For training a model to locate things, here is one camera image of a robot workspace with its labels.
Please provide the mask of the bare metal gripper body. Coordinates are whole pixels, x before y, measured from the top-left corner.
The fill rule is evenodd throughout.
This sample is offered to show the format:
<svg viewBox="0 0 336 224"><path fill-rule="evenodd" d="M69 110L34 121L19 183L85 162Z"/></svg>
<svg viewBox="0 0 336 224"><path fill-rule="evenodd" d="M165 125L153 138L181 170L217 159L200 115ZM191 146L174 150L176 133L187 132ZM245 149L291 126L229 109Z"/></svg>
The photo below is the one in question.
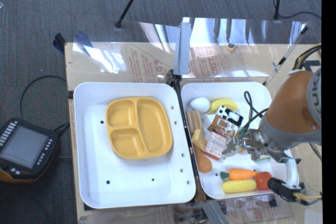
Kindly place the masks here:
<svg viewBox="0 0 336 224"><path fill-rule="evenodd" d="M264 152L277 163L286 163L290 159L294 159L296 164L301 162L300 158L291 156L289 147L276 144L268 136L263 137L265 133L258 129L241 128L238 134L237 141L243 149L247 150L248 154Z"/></svg>

